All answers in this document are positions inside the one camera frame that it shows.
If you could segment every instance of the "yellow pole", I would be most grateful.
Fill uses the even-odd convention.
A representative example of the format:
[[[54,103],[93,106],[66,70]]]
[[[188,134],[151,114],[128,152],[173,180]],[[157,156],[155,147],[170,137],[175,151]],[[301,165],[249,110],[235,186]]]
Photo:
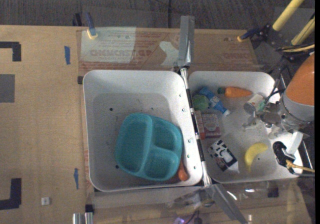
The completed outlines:
[[[293,38],[291,41],[293,46],[300,45],[315,30],[315,18],[316,17],[314,16],[310,19],[301,32]]]
[[[273,24],[272,28],[275,31],[280,31],[282,27],[286,24],[289,18],[294,14],[297,8],[304,2],[304,0],[292,0],[282,14]]]

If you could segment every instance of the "teal plastic dish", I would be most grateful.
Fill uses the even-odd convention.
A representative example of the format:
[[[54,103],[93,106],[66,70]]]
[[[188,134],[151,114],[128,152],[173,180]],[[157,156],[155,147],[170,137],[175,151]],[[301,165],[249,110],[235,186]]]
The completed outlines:
[[[178,170],[182,137],[178,127],[162,118],[133,113],[120,127],[114,156],[129,174],[166,181]]]

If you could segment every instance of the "wooden surface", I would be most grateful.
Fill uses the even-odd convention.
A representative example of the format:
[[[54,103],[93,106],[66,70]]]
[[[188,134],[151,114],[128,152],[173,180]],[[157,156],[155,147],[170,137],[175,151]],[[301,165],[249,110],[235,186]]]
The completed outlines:
[[[12,62],[12,52],[0,49],[0,74],[14,74],[16,83],[14,103],[0,103],[0,200],[9,198],[12,178],[22,179],[22,204],[17,209],[0,210],[0,223],[71,223],[74,212],[85,211],[78,30],[81,28],[0,26],[0,41],[17,41],[22,46],[21,62]],[[65,60],[65,46],[70,48],[70,65]],[[75,168],[79,170],[78,189]],[[51,204],[41,206],[41,198],[47,196]],[[288,223],[310,223],[295,184],[278,199],[245,200],[238,205],[245,217],[255,214],[253,223],[285,223],[289,216],[292,221]],[[98,209],[94,222],[172,223],[178,215],[187,217],[190,213],[184,207],[137,205]],[[216,205],[201,213],[205,223],[237,223]]]
[[[0,49],[0,73],[15,74],[16,83],[14,103],[0,103],[0,199],[9,198],[12,178],[22,180],[22,204],[0,210],[1,223],[72,223],[74,212],[85,211],[76,30],[0,26],[0,41],[22,46],[21,62]],[[47,196],[51,205],[41,206]]]

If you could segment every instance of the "toy banana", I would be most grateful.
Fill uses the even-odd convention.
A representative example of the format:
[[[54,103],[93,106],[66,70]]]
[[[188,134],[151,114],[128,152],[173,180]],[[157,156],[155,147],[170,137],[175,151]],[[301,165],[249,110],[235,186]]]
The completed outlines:
[[[258,154],[266,151],[267,149],[268,149],[268,146],[264,143],[261,143],[261,142],[255,143],[248,148],[248,150],[245,152],[245,155],[244,155],[244,157],[245,157],[244,161],[245,161],[245,165],[247,167],[247,170],[249,172],[251,172],[251,165],[252,165],[252,162],[254,161],[255,157]]]

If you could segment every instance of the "small white cube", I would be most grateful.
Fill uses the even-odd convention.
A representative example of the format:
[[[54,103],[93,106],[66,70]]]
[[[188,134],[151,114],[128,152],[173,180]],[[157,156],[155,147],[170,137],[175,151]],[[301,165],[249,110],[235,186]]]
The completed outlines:
[[[41,198],[41,205],[49,205],[49,204],[50,204],[50,197]]]

